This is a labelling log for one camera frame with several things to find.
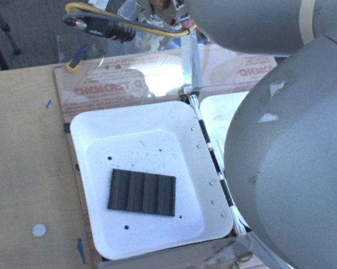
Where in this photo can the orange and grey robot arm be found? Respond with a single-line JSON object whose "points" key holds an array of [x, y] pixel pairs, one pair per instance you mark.
{"points": [[291, 159]]}

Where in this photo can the white plastic tray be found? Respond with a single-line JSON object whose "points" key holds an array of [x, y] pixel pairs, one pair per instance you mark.
{"points": [[142, 128], [215, 114]]}

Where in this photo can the brown cardboard board red print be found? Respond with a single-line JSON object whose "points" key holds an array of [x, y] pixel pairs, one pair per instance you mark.
{"points": [[102, 89]]}

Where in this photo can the black cylinder on white bracket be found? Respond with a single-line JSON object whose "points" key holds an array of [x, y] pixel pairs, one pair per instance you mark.
{"points": [[115, 29]]}

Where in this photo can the thin black and white rod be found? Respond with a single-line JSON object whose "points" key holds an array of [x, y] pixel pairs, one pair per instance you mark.
{"points": [[217, 164]]}

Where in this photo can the black ribbed rectangular insert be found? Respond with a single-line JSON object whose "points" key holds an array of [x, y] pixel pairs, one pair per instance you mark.
{"points": [[141, 192]]}

